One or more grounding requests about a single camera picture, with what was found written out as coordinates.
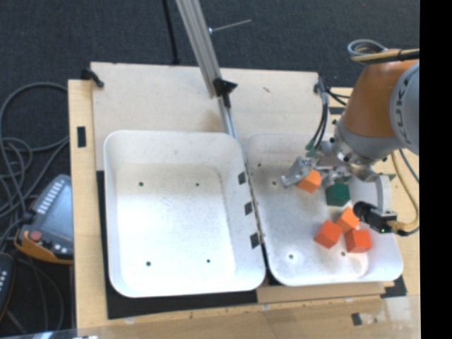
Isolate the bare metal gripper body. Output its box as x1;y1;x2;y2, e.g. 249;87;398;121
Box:
310;140;381;183

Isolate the orange cube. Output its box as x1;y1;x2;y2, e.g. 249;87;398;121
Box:
314;220;343;249
344;228;373;254
335;206;361;234
297;169;323;194

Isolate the green cube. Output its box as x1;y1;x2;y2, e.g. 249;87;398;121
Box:
324;182;352;206

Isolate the white plastic tray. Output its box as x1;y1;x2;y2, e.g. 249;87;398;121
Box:
103;129;267;299
244;133;405;287

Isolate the black block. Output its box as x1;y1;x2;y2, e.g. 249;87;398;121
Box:
213;77;239;108

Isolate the pale wood board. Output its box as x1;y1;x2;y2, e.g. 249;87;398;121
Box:
89;61;388;304

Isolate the black cylinder on white bracket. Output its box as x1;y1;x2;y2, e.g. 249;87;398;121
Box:
352;173;398;234

